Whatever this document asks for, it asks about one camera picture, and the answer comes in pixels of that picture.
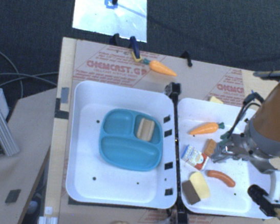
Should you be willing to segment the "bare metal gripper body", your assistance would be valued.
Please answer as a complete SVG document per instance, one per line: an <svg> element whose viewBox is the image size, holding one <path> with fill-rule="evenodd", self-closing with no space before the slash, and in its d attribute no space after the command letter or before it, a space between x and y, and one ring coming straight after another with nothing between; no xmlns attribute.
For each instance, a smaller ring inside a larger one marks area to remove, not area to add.
<svg viewBox="0 0 280 224"><path fill-rule="evenodd" d="M220 136L220 141L228 143L228 151L226 155L229 155L229 159L232 160L261 160L262 153L259 147L255 144L254 140L242 134L228 135L226 132Z"/></svg>

